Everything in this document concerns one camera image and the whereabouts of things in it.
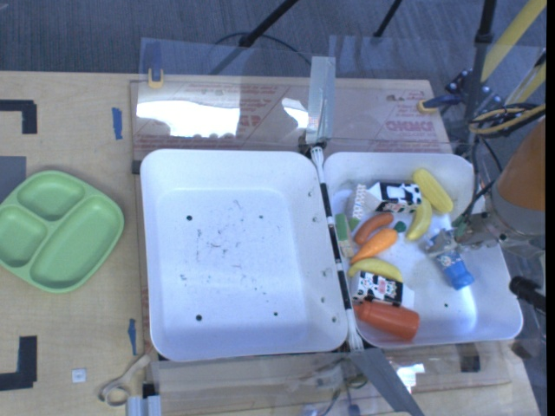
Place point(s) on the yellow banana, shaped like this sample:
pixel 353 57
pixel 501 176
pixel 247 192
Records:
pixel 375 268
pixel 421 223

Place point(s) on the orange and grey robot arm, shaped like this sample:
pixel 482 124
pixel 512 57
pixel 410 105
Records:
pixel 522 176

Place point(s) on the white plastic tray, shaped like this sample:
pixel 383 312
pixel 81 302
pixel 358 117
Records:
pixel 243 258
pixel 438 314

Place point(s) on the yellow corn cob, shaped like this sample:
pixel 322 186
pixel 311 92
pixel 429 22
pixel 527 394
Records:
pixel 432 190

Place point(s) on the black and white cow carton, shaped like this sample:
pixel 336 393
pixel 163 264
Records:
pixel 396 196

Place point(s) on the orange carrot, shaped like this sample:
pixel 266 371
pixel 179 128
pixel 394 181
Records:
pixel 376 244

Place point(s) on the black cylinder on white bracket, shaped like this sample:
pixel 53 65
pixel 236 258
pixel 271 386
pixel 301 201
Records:
pixel 526 290

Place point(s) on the green packet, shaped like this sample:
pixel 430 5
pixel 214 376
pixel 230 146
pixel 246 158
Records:
pixel 344 234

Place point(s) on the blue plastic bottle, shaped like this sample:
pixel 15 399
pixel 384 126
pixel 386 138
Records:
pixel 456 271

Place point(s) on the orange bottle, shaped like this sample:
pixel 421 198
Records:
pixel 388 319

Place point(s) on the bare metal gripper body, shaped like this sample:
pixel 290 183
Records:
pixel 477 228

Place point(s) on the cow print carton with red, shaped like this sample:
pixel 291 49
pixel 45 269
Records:
pixel 378 288

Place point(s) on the green divided plate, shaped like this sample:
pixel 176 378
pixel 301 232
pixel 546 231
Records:
pixel 65 232

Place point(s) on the brown cardboard board red print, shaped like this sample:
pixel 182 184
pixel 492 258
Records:
pixel 390 142

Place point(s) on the orange sausage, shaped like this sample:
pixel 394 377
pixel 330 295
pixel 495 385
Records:
pixel 373 227

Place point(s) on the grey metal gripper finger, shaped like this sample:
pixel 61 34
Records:
pixel 447 233
pixel 437 246

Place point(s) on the thin black and white rod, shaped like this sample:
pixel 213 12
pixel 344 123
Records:
pixel 331 228

